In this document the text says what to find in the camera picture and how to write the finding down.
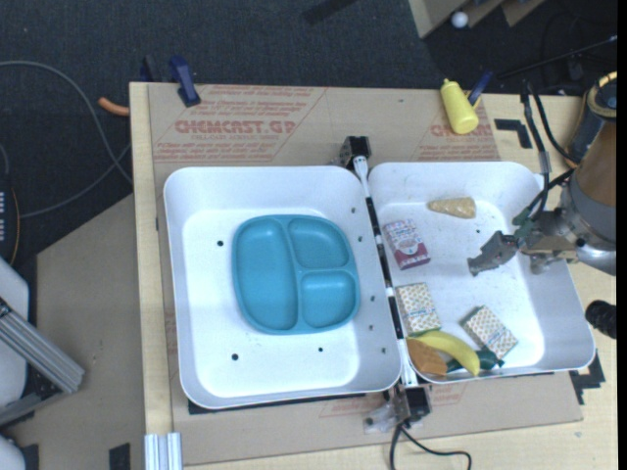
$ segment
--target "dark green object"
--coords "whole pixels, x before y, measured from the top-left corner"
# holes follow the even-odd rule
[[[494,369],[496,365],[503,367],[505,364],[502,360],[499,360],[494,352],[488,349],[481,349],[477,352],[479,356],[479,367],[484,371]],[[447,372],[457,371],[463,369],[463,366],[457,362],[454,358],[447,362]]]

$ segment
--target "white tray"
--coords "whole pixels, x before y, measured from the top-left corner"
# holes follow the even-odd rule
[[[506,364],[478,378],[458,371],[421,375],[433,383],[578,369],[595,344],[565,262],[542,275],[517,255],[476,277],[467,259],[535,197],[540,176],[511,163],[381,164],[369,177],[379,223],[412,218],[431,261],[400,270],[388,246],[392,282],[426,282],[442,329],[477,348],[459,322],[487,305],[518,339]],[[474,219],[430,211],[431,200],[469,196]],[[376,243],[358,179],[337,166],[187,167],[164,190],[185,394],[209,409],[383,391],[402,359]],[[238,226],[265,214],[310,214],[333,221],[349,239],[361,306],[348,324],[327,332],[269,335],[250,326],[236,301],[231,241]]]

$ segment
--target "black fabric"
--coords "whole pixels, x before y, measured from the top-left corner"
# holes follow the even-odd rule
[[[472,29],[443,23],[425,39],[408,0],[0,0],[0,11],[0,63],[54,67],[95,106],[101,96],[126,105],[128,83],[140,79],[148,54],[163,73],[171,56],[183,56],[197,82],[431,89],[448,77],[470,88],[484,70],[519,67],[616,33],[617,0],[548,0],[515,27],[497,9]],[[579,63],[562,61],[529,77],[536,87],[581,90],[600,71],[615,70],[616,45]],[[495,78],[486,91],[513,93],[519,83]],[[128,120],[96,111],[120,152]],[[73,195],[111,165],[80,98],[42,70],[0,68],[0,144],[26,213]],[[130,157],[123,166],[130,172]],[[129,193],[114,171],[80,200],[25,219],[18,263]]]

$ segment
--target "wooden table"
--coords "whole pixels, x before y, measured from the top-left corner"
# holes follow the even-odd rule
[[[361,94],[363,90],[355,89],[356,96]],[[399,91],[390,90],[389,95],[398,97]],[[580,100],[568,97],[543,99],[555,138],[563,142],[574,126]],[[518,96],[486,94],[483,96],[483,103],[491,122],[494,118],[524,119]],[[130,108],[146,433],[164,436],[173,430],[173,417],[170,408],[159,239],[155,228],[157,200],[147,84],[130,84]],[[527,165],[534,172],[540,170],[536,152],[521,150],[515,133],[498,131],[493,124],[492,126],[503,161]],[[553,153],[553,171],[557,175],[565,170],[565,165],[550,146],[547,145]],[[616,303],[615,277],[581,263],[571,265],[571,273],[584,305],[596,299]],[[427,445],[439,450],[467,450],[472,455],[473,468],[618,468],[616,341],[597,331],[594,331],[594,336],[605,382],[599,389],[585,392],[583,421],[435,439],[428,441]],[[384,469],[388,467],[388,450],[389,445],[360,446],[196,465],[193,468]],[[465,460],[461,458],[447,461],[445,458],[425,454],[410,444],[399,445],[397,464],[400,468],[407,468],[409,465],[434,469],[465,468]]]

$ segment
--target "banana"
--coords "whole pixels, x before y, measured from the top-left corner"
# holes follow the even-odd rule
[[[477,352],[465,341],[444,331],[432,330],[411,338],[439,352],[446,353],[459,362],[473,376],[479,374],[480,361]]]

